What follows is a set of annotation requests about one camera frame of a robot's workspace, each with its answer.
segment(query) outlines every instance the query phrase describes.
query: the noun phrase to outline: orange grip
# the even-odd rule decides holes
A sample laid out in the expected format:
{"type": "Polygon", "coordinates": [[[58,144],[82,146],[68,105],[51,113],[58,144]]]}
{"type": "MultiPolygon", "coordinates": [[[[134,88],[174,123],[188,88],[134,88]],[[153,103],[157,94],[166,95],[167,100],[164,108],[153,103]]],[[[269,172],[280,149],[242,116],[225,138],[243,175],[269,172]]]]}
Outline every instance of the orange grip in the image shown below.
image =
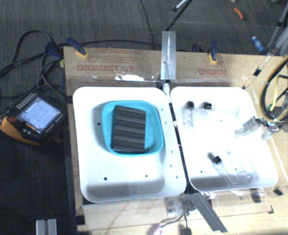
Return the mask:
{"type": "Polygon", "coordinates": [[[240,17],[241,20],[244,19],[244,15],[238,8],[234,8],[234,11],[237,13],[237,15],[240,17]]]}

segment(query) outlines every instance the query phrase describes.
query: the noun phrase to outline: dark floor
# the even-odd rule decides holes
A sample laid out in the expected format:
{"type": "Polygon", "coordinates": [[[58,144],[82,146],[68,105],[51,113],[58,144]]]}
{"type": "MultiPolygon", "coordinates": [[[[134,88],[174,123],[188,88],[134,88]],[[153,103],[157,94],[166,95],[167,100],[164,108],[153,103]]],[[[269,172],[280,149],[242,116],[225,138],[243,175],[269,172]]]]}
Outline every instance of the dark floor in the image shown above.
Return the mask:
{"type": "MultiPolygon", "coordinates": [[[[0,70],[13,60],[44,51],[47,37],[30,33],[13,58],[19,38],[31,30],[48,33],[57,44],[72,36],[81,43],[96,40],[132,40],[148,44],[105,41],[89,47],[160,49],[161,34],[175,16],[181,0],[0,0],[0,70]]],[[[267,46],[288,0],[193,0],[173,25],[177,50],[192,51],[197,41],[204,49],[214,40],[220,53],[258,55],[251,38],[267,46]],[[241,20],[233,11],[244,14],[241,20]]],[[[20,63],[0,77],[0,112],[37,81],[41,59],[20,63]]],[[[63,73],[50,76],[61,83],[63,73]]],[[[46,90],[65,105],[65,97],[46,90]]],[[[57,219],[58,234],[72,234],[63,144],[53,141],[33,147],[0,131],[0,234],[35,234],[38,219],[57,219]]]]}

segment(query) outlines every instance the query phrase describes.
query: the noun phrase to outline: white tray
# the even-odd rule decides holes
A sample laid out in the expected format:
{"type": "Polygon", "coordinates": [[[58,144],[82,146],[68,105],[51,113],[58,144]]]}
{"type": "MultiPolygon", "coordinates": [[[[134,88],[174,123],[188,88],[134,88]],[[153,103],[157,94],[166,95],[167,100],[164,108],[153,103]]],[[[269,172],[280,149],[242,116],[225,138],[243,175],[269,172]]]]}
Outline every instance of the white tray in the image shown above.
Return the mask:
{"type": "Polygon", "coordinates": [[[156,88],[82,87],[73,95],[81,192],[93,203],[177,196],[186,179],[166,95],[156,88]],[[143,100],[156,107],[164,135],[161,151],[121,157],[106,148],[101,126],[105,103],[143,100]]]}
{"type": "Polygon", "coordinates": [[[170,95],[189,181],[195,189],[262,188],[277,183],[277,170],[267,142],[261,138],[261,128],[250,135],[235,137],[235,130],[257,116],[246,91],[235,87],[176,87],[170,95]],[[196,109],[194,128],[185,121],[188,101],[196,109]],[[212,110],[205,110],[204,102],[211,103],[212,110]],[[214,166],[210,153],[222,159],[224,168],[233,173],[231,178],[214,166]]]}

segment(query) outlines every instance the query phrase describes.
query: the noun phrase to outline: blue container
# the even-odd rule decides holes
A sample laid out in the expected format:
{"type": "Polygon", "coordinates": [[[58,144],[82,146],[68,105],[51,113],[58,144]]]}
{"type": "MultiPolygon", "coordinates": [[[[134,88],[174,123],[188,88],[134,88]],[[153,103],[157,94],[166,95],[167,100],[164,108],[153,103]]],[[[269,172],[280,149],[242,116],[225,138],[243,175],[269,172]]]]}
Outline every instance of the blue container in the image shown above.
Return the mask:
{"type": "Polygon", "coordinates": [[[145,101],[111,101],[104,105],[101,113],[103,135],[107,149],[121,157],[147,156],[159,152],[164,144],[163,131],[157,109],[145,101]],[[130,107],[146,112],[145,150],[143,154],[121,154],[111,148],[114,109],[116,106],[130,107]]]}

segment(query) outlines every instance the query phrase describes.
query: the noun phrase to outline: gray carpet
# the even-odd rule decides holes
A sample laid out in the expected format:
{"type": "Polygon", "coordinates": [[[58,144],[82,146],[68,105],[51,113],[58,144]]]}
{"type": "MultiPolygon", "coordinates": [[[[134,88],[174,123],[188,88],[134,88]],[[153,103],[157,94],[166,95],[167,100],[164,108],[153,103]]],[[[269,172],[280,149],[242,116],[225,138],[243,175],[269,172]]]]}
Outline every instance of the gray carpet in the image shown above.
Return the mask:
{"type": "MultiPolygon", "coordinates": [[[[162,31],[178,12],[181,0],[0,0],[0,69],[11,63],[19,38],[30,30],[48,33],[57,44],[71,36],[81,43],[96,40],[132,40],[149,43],[104,42],[89,47],[160,49],[162,31]]],[[[177,33],[177,50],[192,51],[201,41],[204,49],[212,40],[219,53],[258,55],[251,38],[266,46],[288,0],[193,0],[171,30],[177,33]],[[233,11],[244,14],[240,20],[233,11]]],[[[17,59],[42,53],[47,37],[27,35],[17,59]]],[[[15,66],[0,77],[0,111],[37,81],[41,60],[15,66]]],[[[50,76],[62,81],[62,70],[50,76]]],[[[54,100],[65,98],[46,91],[54,100]]],[[[13,141],[0,131],[0,234],[34,234],[37,219],[57,218],[58,234],[72,234],[65,149],[53,142],[31,147],[13,141]]]]}

